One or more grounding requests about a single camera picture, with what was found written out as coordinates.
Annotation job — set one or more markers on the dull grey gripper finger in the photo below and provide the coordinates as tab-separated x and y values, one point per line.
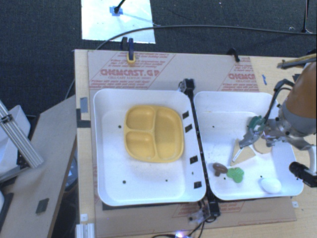
247	138
271	140

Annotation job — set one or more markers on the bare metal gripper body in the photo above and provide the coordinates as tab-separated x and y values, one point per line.
277	129

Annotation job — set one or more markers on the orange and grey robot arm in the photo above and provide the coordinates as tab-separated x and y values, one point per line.
304	93

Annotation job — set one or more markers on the white plastic tray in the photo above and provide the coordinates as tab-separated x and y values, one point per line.
223	123
114	157

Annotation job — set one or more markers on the green toy broccoli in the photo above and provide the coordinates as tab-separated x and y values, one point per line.
235	174

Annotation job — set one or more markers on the brown toy mushroom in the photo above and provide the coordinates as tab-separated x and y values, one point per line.
219	168

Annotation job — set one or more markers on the white toy egg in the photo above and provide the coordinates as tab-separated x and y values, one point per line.
270	185

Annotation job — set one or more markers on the thin black rod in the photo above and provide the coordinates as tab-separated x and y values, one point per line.
198	133

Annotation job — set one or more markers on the yellow divided plate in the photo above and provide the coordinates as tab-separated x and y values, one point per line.
166	133

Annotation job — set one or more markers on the brown cardboard board red print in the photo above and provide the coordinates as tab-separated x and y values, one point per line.
158	73

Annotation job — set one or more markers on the black cylinder on white bracket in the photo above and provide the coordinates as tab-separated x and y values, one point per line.
298	169

